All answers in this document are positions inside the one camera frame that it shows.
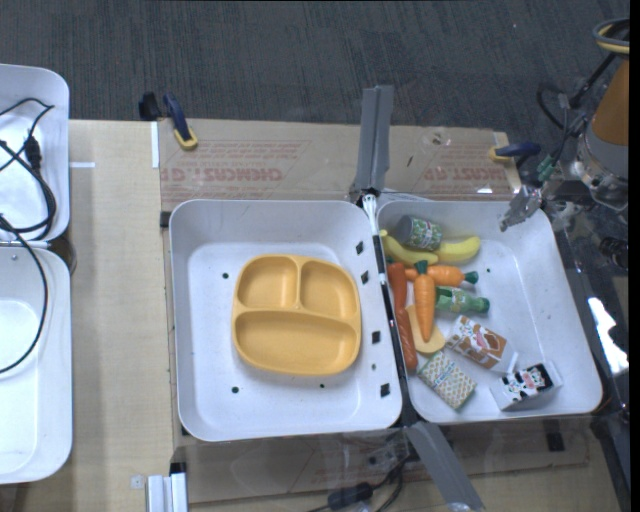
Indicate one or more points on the red sausage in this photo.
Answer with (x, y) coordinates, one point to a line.
(407, 340)

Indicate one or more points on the yellow divided plate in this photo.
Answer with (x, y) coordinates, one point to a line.
(295, 340)

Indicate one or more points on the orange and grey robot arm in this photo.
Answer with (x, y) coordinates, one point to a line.
(612, 115)

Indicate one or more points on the orange carrot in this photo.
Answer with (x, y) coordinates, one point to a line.
(398, 285)
(447, 275)
(425, 305)

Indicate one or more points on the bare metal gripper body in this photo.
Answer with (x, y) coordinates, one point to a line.
(567, 189)

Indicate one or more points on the brown cardboard board red print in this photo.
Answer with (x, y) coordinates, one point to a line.
(300, 160)

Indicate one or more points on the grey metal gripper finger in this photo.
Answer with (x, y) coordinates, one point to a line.
(532, 197)
(512, 216)

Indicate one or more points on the white plastic tray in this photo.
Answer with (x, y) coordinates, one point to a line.
(210, 350)
(20, 200)
(540, 300)
(25, 400)

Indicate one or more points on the green can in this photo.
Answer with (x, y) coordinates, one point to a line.
(419, 232)

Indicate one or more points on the green bottle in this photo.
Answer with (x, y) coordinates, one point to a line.
(457, 300)

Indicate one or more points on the brown and white carton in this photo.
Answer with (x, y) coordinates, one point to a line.
(477, 342)

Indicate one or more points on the yellow banana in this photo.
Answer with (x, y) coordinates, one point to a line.
(460, 249)
(400, 251)

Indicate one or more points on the yellow round slice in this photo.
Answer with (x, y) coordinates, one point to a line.
(434, 345)

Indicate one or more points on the black and white cow carton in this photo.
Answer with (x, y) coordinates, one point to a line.
(527, 385)

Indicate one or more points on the green and yellow packet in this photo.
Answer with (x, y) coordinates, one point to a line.
(446, 379)

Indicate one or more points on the black cylinder on white bracket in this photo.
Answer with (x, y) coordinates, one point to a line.
(614, 251)

